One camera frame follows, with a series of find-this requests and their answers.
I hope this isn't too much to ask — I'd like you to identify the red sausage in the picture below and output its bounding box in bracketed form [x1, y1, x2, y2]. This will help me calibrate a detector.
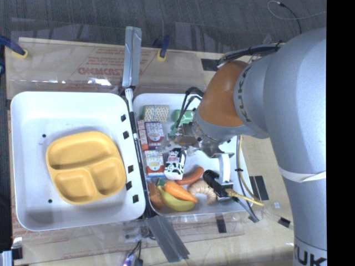
[175, 166, 205, 186]

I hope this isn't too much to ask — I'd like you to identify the yellow divided plate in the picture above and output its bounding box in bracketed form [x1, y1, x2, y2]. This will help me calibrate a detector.
[45, 131, 128, 206]

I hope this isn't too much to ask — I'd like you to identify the brown cardboard board red print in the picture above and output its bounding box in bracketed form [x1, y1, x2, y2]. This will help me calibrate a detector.
[4, 37, 248, 266]

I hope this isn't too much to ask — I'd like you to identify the white plastic tray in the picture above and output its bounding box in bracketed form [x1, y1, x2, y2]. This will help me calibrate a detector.
[10, 91, 147, 232]
[132, 93, 255, 218]

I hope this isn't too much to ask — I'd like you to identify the cow print milk carton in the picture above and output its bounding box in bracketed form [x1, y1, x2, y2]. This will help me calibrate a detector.
[164, 148, 187, 181]

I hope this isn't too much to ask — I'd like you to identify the black cylinder on white bracket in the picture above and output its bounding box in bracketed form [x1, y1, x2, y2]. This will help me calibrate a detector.
[202, 152, 235, 202]

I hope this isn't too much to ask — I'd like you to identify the yellow banana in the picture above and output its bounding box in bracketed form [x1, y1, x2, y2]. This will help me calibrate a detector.
[157, 186, 196, 213]

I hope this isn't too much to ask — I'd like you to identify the beige croissant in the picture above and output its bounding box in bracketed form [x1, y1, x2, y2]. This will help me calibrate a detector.
[187, 179, 217, 206]

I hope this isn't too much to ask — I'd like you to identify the orange and white carton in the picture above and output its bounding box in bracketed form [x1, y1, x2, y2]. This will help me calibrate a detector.
[144, 150, 166, 179]

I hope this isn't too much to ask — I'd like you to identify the maroon and white carton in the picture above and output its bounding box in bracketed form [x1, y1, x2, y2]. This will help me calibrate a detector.
[144, 121, 165, 150]

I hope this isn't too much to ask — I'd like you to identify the green and yellow patterned carton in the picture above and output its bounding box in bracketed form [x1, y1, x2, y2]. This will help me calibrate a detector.
[142, 104, 170, 123]

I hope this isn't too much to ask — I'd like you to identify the light green packet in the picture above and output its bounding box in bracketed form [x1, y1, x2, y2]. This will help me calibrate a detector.
[171, 109, 195, 128]

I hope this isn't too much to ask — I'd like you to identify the small orange carton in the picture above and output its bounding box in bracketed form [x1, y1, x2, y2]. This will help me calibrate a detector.
[136, 120, 150, 151]

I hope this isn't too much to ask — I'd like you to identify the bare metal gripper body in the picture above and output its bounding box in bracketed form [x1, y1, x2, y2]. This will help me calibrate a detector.
[171, 122, 226, 158]

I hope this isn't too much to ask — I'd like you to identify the orange carrot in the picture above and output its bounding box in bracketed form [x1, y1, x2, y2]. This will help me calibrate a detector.
[155, 177, 199, 204]

